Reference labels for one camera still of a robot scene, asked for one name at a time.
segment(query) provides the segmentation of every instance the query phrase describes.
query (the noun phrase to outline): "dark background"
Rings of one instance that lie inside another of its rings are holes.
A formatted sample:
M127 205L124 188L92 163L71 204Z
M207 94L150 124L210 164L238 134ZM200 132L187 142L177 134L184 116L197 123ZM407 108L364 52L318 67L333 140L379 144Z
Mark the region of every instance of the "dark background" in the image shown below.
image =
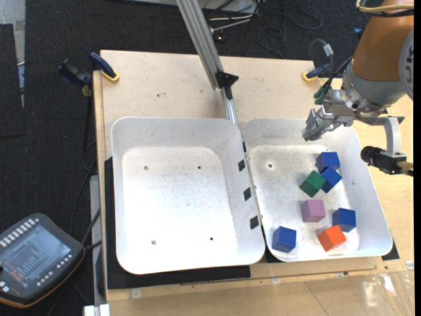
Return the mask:
M216 47L220 55L311 60L309 43L321 38L330 43L338 67L353 54L359 41L356 30L363 30L369 20L355 10L355 1L266 0L259 6L259 16L226 30L226 42ZM229 16L210 11L205 15ZM226 21L210 22L212 27L223 24ZM70 59L90 71L89 54L100 49L193 54L195 48L177 7L126 1L26 0L25 31L24 113L7 107L19 120L18 134L0 137L0 230L40 212L70 232L79 199L72 235L81 240L91 217L89 183L78 198L87 177L82 166L87 99L61 80L59 65ZM0 32L2 47L10 45L6 33ZM326 59L321 54L319 59ZM6 56L2 52L2 64ZM13 74L9 81L16 84ZM0 88L8 84L0 81ZM95 139L93 132L91 123L89 142ZM86 164L94 159L95 150L89 150ZM87 257L73 276L90 301L92 275ZM60 296L54 293L26 310L0 305L0 315L47 315L56 301L52 315L81 315L86 304L67 284Z

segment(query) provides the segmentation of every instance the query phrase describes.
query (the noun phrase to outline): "cube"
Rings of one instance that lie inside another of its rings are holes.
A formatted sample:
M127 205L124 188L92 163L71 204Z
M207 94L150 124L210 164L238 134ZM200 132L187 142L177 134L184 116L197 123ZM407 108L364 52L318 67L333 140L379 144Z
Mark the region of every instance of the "cube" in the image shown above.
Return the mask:
M314 195L323 187L325 182L326 179L323 178L322 175L318 174L316 171L311 171L309 176L300 185L300 189L313 198Z
M357 216L352 209L339 208L332 215L332 224L337 224L342 231L349 232L357 226Z
M333 170L337 170L341 166L337 153L332 151L322 152L317 157L316 164L319 173L323 173L323 171L325 171L328 167L333 168Z
M301 215L305 223L318 223L326 216L323 200L308 199L301 204Z
M296 242L297 231L280 226L273 234L272 248L284 253L289 253L295 248Z
M342 179L342 176L333 167L328 167L324 170L322 177L326 179L322 187L325 193L328 193Z
M317 238L325 251L330 251L347 241L341 227L337 224L325 229Z

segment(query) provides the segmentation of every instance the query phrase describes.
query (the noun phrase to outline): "pink cube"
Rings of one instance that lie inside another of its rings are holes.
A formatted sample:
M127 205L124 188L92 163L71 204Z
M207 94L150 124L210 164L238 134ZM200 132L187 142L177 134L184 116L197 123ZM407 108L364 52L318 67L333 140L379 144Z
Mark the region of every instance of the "pink cube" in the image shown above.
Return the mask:
M326 216L323 200L308 199L301 204L301 214L305 223L318 223Z

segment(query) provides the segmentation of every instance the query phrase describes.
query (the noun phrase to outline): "black clamp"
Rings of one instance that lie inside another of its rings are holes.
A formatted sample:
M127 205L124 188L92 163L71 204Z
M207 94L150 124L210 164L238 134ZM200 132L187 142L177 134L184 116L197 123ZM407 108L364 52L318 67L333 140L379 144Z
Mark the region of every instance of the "black clamp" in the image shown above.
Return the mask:
M222 71L218 71L215 76L220 88L225 89L226 97L232 99L231 86L238 81L238 76Z

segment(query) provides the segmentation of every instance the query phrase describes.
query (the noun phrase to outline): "green cube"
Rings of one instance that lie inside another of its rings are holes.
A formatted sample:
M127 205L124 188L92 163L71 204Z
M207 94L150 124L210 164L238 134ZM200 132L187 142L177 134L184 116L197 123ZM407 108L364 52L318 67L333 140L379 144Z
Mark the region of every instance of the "green cube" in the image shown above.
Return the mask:
M311 171L306 180L300 185L300 189L313 198L323 187L325 182L326 179L321 174L318 174L316 171Z

